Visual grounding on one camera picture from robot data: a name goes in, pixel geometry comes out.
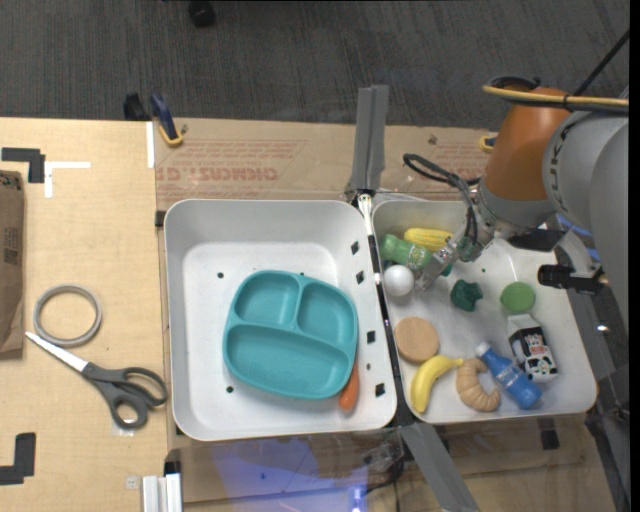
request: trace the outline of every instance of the scissors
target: scissors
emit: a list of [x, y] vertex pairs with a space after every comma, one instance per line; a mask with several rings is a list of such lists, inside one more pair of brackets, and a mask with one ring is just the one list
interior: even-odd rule
[[[147, 422], [147, 409], [162, 405], [167, 401], [168, 393], [165, 383], [158, 374], [146, 368], [128, 367], [119, 370], [106, 370], [49, 343], [36, 334], [27, 332], [25, 335], [47, 352], [80, 372], [85, 379], [96, 386], [106, 399], [113, 420], [122, 428], [142, 427]], [[154, 383], [155, 391], [158, 393], [151, 393], [147, 387], [132, 382], [131, 377], [146, 377], [145, 381], [150, 380]], [[121, 405], [131, 407], [136, 413], [136, 418], [125, 419], [122, 417], [118, 411]]]

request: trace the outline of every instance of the brown disc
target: brown disc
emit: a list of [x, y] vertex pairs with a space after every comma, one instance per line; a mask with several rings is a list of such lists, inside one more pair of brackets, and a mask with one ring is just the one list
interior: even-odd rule
[[394, 330], [398, 352], [407, 361], [421, 364], [436, 355], [440, 338], [433, 325], [424, 318], [409, 316], [398, 322]]

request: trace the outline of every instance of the white ball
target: white ball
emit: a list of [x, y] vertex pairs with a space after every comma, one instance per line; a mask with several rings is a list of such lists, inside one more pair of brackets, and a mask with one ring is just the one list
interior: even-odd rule
[[389, 295], [402, 297], [411, 293], [415, 283], [413, 271], [404, 265], [392, 265], [383, 274], [384, 289]]

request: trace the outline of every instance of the wooden table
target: wooden table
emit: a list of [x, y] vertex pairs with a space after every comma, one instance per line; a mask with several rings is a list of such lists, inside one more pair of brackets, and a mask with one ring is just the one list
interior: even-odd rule
[[[228, 122], [227, 138], [230, 131], [240, 133], [244, 127], [249, 131], [242, 133], [250, 134], [256, 126], [238, 123]], [[39, 148], [47, 161], [90, 163], [89, 169], [54, 170], [51, 198], [45, 197], [42, 184], [26, 185], [26, 330], [33, 329], [33, 307], [46, 289], [77, 283], [96, 293], [104, 317], [96, 337], [73, 352], [104, 367], [135, 365], [162, 373], [163, 267], [147, 124], [4, 118], [0, 130], [3, 147]], [[324, 134], [326, 139], [329, 132], [323, 130], [330, 127], [310, 129], [306, 135]], [[352, 132], [345, 127], [336, 130], [342, 134], [342, 146], [349, 149], [344, 134]], [[293, 132], [301, 138], [299, 126]], [[415, 129], [416, 139], [434, 136], [427, 132]], [[391, 137], [404, 135], [392, 130]], [[349, 165], [350, 159], [351, 155], [343, 155], [341, 164]], [[0, 168], [21, 171], [26, 183], [27, 164], [0, 162]], [[84, 299], [60, 296], [43, 311], [43, 324], [54, 334], [78, 334], [90, 325], [92, 315]], [[0, 358], [0, 466], [13, 463], [15, 436], [33, 432], [35, 474], [23, 484], [0, 486], [0, 509], [140, 510], [141, 477], [163, 474], [169, 450], [168, 414], [169, 407], [153, 411], [148, 424], [135, 433], [116, 428], [93, 386], [25, 340], [21, 354]], [[481, 509], [614, 510], [593, 439], [580, 418], [560, 421], [561, 437], [574, 447], [570, 457], [546, 456], [535, 467], [514, 469], [512, 464], [508, 472], [478, 471], [487, 454], [474, 457], [473, 439], [478, 438], [458, 433], [461, 441], [452, 455], [458, 456], [454, 460]], [[452, 439], [458, 434], [452, 431]], [[517, 451], [513, 446], [507, 449]], [[494, 457], [489, 466], [495, 464]], [[402, 505], [408, 510], [439, 510], [421, 476], [406, 473], [398, 487]], [[395, 500], [393, 492], [393, 486], [372, 492], [369, 510], [388, 510]], [[253, 506], [258, 508], [249, 504], [233, 508], [223, 502], [185, 508], [260, 509]]]

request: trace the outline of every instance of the transparent plastic sheet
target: transparent plastic sheet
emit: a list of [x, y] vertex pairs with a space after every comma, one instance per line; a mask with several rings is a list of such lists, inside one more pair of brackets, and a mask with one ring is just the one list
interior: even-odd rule
[[[349, 200], [353, 126], [175, 122], [184, 130], [180, 147], [169, 148], [157, 132], [155, 137], [158, 212], [166, 213], [176, 202], [192, 198]], [[379, 193], [394, 198], [459, 199], [448, 185], [405, 167], [402, 155], [418, 153], [463, 178], [478, 177], [488, 158], [479, 147], [486, 135], [484, 130], [387, 127]], [[159, 251], [164, 280], [162, 236]], [[166, 325], [166, 283], [163, 292]], [[166, 331], [166, 364], [169, 350]], [[457, 423], [440, 425], [438, 433], [479, 510], [616, 510], [585, 419], [577, 414]], [[181, 463], [186, 510], [442, 509], [406, 447], [400, 443], [398, 451], [389, 448], [389, 442], [397, 441], [393, 428], [219, 445], [188, 438], [171, 415], [168, 422], [167, 460]], [[363, 440], [367, 440], [365, 447], [360, 444]], [[314, 452], [312, 444], [321, 449]], [[306, 453], [304, 464], [300, 450]], [[251, 460], [248, 453], [259, 455], [259, 460]], [[395, 454], [393, 463], [373, 471], [372, 460], [384, 460], [389, 453]], [[324, 464], [322, 471], [319, 463]], [[275, 483], [278, 478], [284, 480]]]

